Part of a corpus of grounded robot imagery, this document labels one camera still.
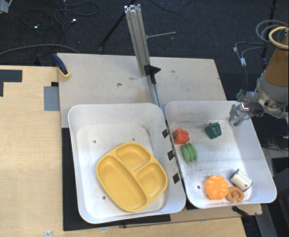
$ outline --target black base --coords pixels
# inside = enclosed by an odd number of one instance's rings
[[[101,224],[91,224],[85,221],[79,213],[76,193],[75,173],[71,135],[68,128],[62,128],[62,177],[63,177],[63,230],[73,231],[108,226],[123,226],[131,224],[169,222],[170,215],[157,215],[136,219],[119,220]]]

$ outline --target yellow plate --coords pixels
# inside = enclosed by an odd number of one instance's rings
[[[104,155],[97,178],[112,201],[124,211],[142,210],[167,188],[167,175],[158,160],[141,144],[124,143]]]

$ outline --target black cable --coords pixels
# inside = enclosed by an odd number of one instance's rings
[[[64,47],[64,48],[67,48],[69,50],[72,50],[72,51],[74,51],[76,53],[80,53],[77,50],[75,50],[75,49],[73,49],[73,48],[71,48],[69,46],[65,46],[65,45],[60,45],[60,44],[37,44],[37,45],[28,45],[28,46],[21,46],[21,47],[13,48],[13,49],[10,49],[10,50],[7,50],[7,51],[4,51],[4,52],[0,53],[0,56],[3,55],[3,54],[6,54],[6,53],[12,52],[12,51],[17,51],[17,50],[31,48],[31,47],[39,47],[39,46],[59,46],[59,47]]]
[[[189,0],[186,5],[184,5],[184,6],[181,7],[181,8],[175,9],[175,10],[169,10],[169,9],[163,8],[162,6],[160,6],[159,4],[157,4],[156,2],[154,2],[154,1],[152,1],[152,0],[147,0],[147,1],[149,1],[150,3],[156,5],[157,7],[159,7],[159,8],[162,9],[162,10],[165,10],[165,11],[168,11],[168,12],[175,12],[175,11],[179,11],[179,10],[182,10],[182,9],[184,9],[185,7],[187,7],[187,6],[191,3],[192,0]]]
[[[0,56],[3,54],[6,54],[8,52],[21,50],[21,49],[28,49],[28,52],[30,53],[32,64],[35,60],[35,58],[46,55],[50,53],[55,47],[65,47],[68,48],[76,53],[79,53],[77,50],[68,47],[65,45],[66,43],[66,32],[70,28],[70,26],[75,22],[73,21],[73,18],[71,18],[71,21],[68,21],[68,25],[66,25],[67,20],[66,16],[69,14],[74,14],[77,16],[92,16],[98,13],[100,6],[99,4],[94,0],[87,0],[83,1],[77,4],[65,4],[65,0],[42,0],[44,3],[56,6],[57,9],[52,9],[52,13],[49,12],[49,10],[39,10],[39,9],[33,9],[33,10],[26,10],[22,13],[20,16],[20,20],[22,22],[22,25],[17,24],[19,27],[21,27],[20,34],[18,35],[19,41],[23,45],[23,47],[13,48],[7,51],[4,51],[0,53]],[[87,3],[91,3],[92,6],[89,4],[88,9],[94,8],[94,10],[91,13],[80,13],[77,10],[74,10],[75,7],[81,6]],[[37,22],[35,22],[33,25],[31,23],[30,19],[34,19]],[[35,40],[36,44],[34,45],[26,45],[24,39],[25,34],[31,34],[33,37],[29,38],[31,40]],[[56,36],[57,43],[50,44],[51,37]],[[40,46],[48,46],[50,47],[48,51],[45,51],[43,53],[39,53],[39,47]]]
[[[242,85],[242,90],[243,92],[248,91],[248,70],[246,69],[245,66],[243,68],[243,85]]]
[[[277,7],[276,4],[277,4],[277,0],[273,0],[273,1],[272,1],[272,5],[271,5],[271,14],[270,14],[270,16],[269,16],[269,19],[270,19],[270,20],[273,20],[273,19],[274,19],[274,13],[275,13],[275,10],[276,10],[276,7]],[[267,49],[265,48],[265,49],[263,50],[262,54],[261,54],[261,57],[262,57],[263,61],[265,62],[265,65],[267,66],[267,62],[266,62],[266,51],[267,51]]]
[[[241,58],[244,58],[244,54],[245,54],[246,52],[251,51],[251,50],[254,50],[254,49],[260,49],[260,48],[266,48],[266,46],[263,45],[263,46],[256,46],[256,47],[247,48],[247,49],[245,49],[245,50],[242,51],[242,53],[241,53]]]
[[[263,24],[269,23],[269,26],[267,26],[261,33],[259,32],[260,27]],[[256,28],[255,28],[255,32],[257,34],[257,36],[264,42],[264,43],[270,43],[270,41],[268,39],[265,38],[264,34],[265,32],[267,32],[268,30],[270,30],[271,28],[276,28],[279,26],[286,26],[289,27],[288,24],[286,24],[285,22],[279,21],[279,20],[264,20],[262,22],[260,22]]]

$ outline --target metal rod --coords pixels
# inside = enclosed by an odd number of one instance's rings
[[[147,36],[146,36],[146,39],[151,38],[151,37],[157,37],[157,36],[167,35],[167,34],[176,34],[176,32],[171,32],[171,33],[166,33],[166,34],[147,35]]]
[[[144,76],[147,77],[148,84],[150,86],[151,93],[153,96],[153,100],[155,104],[158,105],[161,108],[161,110],[163,110],[161,101],[159,99],[157,86],[155,83],[151,81],[151,78],[145,73],[144,67],[147,65],[151,65],[151,63],[150,63],[148,45],[146,42],[146,35],[144,31],[141,6],[139,4],[137,6],[135,5],[125,6],[124,11],[125,11],[125,17],[128,22],[133,49],[135,52],[140,74],[142,77]]]
[[[270,17],[269,17],[269,19],[270,20],[273,20],[274,19],[274,13],[275,13],[275,10],[276,10],[276,8],[277,8],[277,0],[273,0],[273,2],[272,2],[272,6],[271,6],[271,14],[270,14]],[[270,33],[270,29],[267,31],[267,33],[266,33],[266,38],[268,39],[268,34]],[[266,51],[267,51],[267,49],[266,48],[264,48],[263,49],[263,52],[262,52],[262,54],[261,54],[261,57],[263,57],[263,59],[265,58],[265,56],[266,56]]]

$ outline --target light wood surface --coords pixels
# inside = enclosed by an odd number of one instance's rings
[[[233,218],[196,221],[184,215],[178,221],[156,226],[121,229],[63,231],[62,138],[58,111],[44,111],[43,87],[58,81],[56,67],[0,66],[22,70],[22,82],[5,82],[0,97],[0,236],[207,236],[245,237],[242,221]],[[259,211],[259,205],[250,212]],[[224,211],[204,211],[218,218]]]
[[[59,76],[62,127],[78,104],[154,103],[135,56],[58,53],[70,71]],[[226,100],[214,60],[150,57],[163,110],[171,101]]]

